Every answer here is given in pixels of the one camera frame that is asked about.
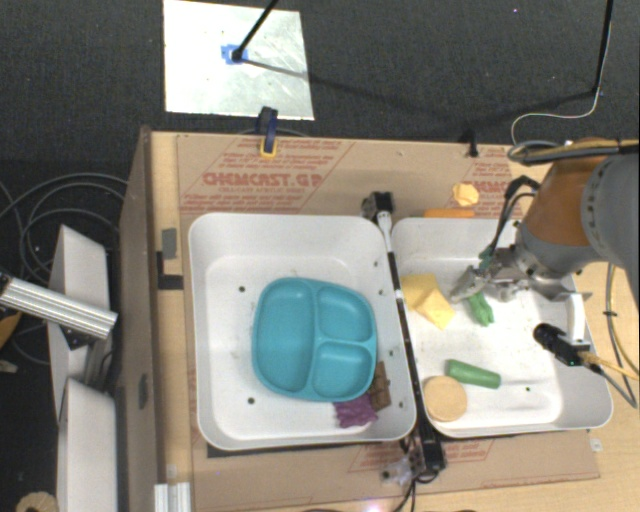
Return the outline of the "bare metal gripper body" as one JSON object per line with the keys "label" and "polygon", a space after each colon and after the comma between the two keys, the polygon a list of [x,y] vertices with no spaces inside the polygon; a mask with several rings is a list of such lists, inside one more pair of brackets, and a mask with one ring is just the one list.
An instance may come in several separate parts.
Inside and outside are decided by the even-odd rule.
{"label": "bare metal gripper body", "polygon": [[563,301],[574,292],[567,274],[547,268],[520,246],[497,249],[489,275],[489,282],[513,282],[518,285],[518,293],[534,291],[553,302]]}

